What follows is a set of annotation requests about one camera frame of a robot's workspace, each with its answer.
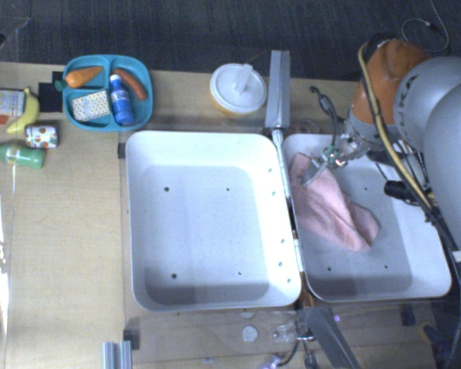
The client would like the blue divided plate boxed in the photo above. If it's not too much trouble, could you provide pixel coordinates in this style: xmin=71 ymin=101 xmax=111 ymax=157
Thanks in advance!
xmin=61 ymin=54 xmax=154 ymax=133

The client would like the white can with orange print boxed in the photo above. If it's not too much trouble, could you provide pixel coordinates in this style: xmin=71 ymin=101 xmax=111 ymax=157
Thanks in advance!
xmin=24 ymin=124 xmax=59 ymax=150

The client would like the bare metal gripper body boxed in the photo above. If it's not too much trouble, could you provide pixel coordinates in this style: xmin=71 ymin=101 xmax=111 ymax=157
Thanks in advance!
xmin=320 ymin=128 xmax=371 ymax=168

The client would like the pink cloth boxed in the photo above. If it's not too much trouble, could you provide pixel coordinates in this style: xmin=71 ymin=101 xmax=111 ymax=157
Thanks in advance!
xmin=288 ymin=152 xmax=381 ymax=253

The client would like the yellow cup with white lid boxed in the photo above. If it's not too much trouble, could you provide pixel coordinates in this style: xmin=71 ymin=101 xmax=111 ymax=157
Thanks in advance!
xmin=209 ymin=62 xmax=268 ymax=119

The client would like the white and orange carton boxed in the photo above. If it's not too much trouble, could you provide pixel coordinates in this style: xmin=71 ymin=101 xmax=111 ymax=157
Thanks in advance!
xmin=0 ymin=87 xmax=27 ymax=117

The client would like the brown sausage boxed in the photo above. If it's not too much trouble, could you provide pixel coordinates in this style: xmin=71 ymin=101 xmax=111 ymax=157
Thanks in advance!
xmin=112 ymin=67 xmax=148 ymax=102

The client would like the green bottle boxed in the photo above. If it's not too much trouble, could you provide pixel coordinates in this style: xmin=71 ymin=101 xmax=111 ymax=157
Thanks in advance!
xmin=0 ymin=141 xmax=47 ymax=170

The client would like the orange carrot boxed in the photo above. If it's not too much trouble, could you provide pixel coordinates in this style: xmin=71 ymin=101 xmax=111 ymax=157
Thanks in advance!
xmin=54 ymin=65 xmax=105 ymax=92

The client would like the black cylinder on white bracket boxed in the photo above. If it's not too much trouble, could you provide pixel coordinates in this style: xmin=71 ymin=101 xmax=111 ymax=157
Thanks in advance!
xmin=383 ymin=179 xmax=418 ymax=204

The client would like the yellow banana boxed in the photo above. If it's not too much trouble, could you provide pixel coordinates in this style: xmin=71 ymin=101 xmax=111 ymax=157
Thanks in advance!
xmin=5 ymin=86 xmax=41 ymax=135

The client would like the blue bottle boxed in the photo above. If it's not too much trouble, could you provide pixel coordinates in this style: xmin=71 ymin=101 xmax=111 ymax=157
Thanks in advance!
xmin=108 ymin=74 xmax=136 ymax=127

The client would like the white plastic tray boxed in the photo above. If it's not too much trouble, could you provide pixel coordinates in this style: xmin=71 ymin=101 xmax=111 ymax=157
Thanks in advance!
xmin=124 ymin=130 xmax=303 ymax=314
xmin=282 ymin=133 xmax=453 ymax=304

